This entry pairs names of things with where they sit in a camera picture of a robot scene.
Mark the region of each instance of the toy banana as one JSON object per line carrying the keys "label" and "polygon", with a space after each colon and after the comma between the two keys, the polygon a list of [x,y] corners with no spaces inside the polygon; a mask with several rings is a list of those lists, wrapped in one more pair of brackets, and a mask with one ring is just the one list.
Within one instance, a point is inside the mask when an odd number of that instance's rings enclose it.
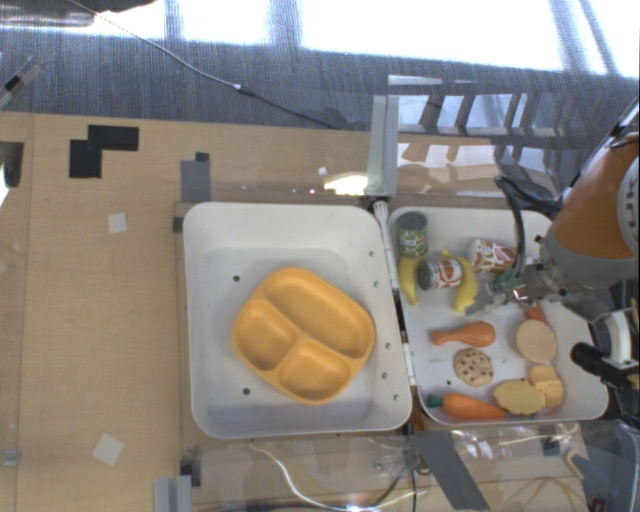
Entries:
{"label": "toy banana", "polygon": [[400,281],[400,290],[411,299],[411,305],[418,304],[416,297],[416,271],[418,265],[424,257],[410,258],[401,256],[398,262],[398,280]]}
{"label": "toy banana", "polygon": [[462,283],[458,287],[455,304],[456,311],[462,313],[466,308],[473,304],[473,299],[475,299],[478,293],[478,281],[476,280],[476,275],[473,272],[471,264],[466,259],[454,256],[446,249],[442,251],[442,255],[445,258],[453,258],[460,263],[460,266],[462,267]]}

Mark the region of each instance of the yellow plate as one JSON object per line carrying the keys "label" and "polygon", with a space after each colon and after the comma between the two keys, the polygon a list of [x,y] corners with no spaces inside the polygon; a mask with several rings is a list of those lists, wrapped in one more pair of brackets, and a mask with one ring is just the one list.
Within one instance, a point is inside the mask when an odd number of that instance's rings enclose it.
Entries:
{"label": "yellow plate", "polygon": [[371,354],[375,328],[353,299],[298,267],[271,274],[244,303],[232,330],[236,354],[304,404],[338,396]]}

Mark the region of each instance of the toy food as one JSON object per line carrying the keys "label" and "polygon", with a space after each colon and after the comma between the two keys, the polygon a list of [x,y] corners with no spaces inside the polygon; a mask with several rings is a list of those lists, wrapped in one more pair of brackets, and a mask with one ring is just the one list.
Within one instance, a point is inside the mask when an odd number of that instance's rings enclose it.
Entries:
{"label": "toy food", "polygon": [[400,254],[419,258],[427,254],[427,218],[420,212],[407,212],[398,217]]}
{"label": "toy food", "polygon": [[535,414],[544,407],[544,394],[524,380],[508,380],[493,390],[498,405],[512,414]]}
{"label": "toy food", "polygon": [[518,250],[490,240],[474,240],[467,249],[473,270],[480,274],[500,275],[513,266]]}
{"label": "toy food", "polygon": [[466,308],[473,304],[473,300],[478,294],[478,281],[476,280],[476,275],[473,273],[471,264],[466,259],[454,256],[446,249],[442,251],[442,255],[445,258],[452,258],[456,260],[462,267],[462,284],[458,287],[455,303],[456,311],[462,313]]}
{"label": "toy food", "polygon": [[535,306],[527,309],[524,312],[524,316],[526,316],[529,320],[540,320],[541,322],[544,322],[548,325],[547,317],[545,316],[544,311],[542,311],[540,304],[536,303]]}
{"label": "toy food", "polygon": [[422,261],[416,276],[418,286],[429,288],[451,288],[462,284],[462,267],[456,260]]}
{"label": "toy food", "polygon": [[475,348],[458,352],[453,369],[460,380],[474,388],[486,386],[493,380],[491,359]]}
{"label": "toy food", "polygon": [[460,341],[472,347],[482,348],[491,345],[496,339],[496,330],[493,326],[482,320],[470,322],[452,331],[433,331],[431,342],[434,345],[442,345],[447,341]]}
{"label": "toy food", "polygon": [[544,395],[544,405],[553,409],[564,400],[564,386],[553,366],[539,365],[529,370],[529,382]]}
{"label": "toy food", "polygon": [[447,393],[444,399],[436,395],[429,395],[427,396],[427,407],[442,407],[442,410],[447,414],[468,420],[486,420],[506,416],[506,413],[499,407],[461,393]]}
{"label": "toy food", "polygon": [[412,306],[418,304],[418,297],[416,297],[416,270],[423,259],[424,256],[419,258],[400,256],[400,261],[398,262],[400,291],[411,299]]}
{"label": "toy food", "polygon": [[540,320],[525,320],[516,333],[520,353],[534,363],[547,363],[558,349],[553,329]]}

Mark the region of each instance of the black square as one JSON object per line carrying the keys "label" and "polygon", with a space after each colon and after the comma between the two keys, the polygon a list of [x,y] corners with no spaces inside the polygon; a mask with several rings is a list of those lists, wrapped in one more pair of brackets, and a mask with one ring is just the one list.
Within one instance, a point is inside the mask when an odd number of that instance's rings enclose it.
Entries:
{"label": "black square", "polygon": [[130,126],[89,125],[89,149],[138,151],[139,130]]}
{"label": "black square", "polygon": [[69,146],[69,178],[102,178],[102,151],[89,149],[86,140]]}

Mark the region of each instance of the toy cookie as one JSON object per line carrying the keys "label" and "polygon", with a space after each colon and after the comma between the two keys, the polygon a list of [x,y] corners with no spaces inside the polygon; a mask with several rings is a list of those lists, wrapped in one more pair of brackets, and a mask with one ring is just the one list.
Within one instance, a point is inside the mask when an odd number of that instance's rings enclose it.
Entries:
{"label": "toy cookie", "polygon": [[458,352],[453,369],[460,380],[474,388],[486,386],[493,380],[491,359],[475,348]]}

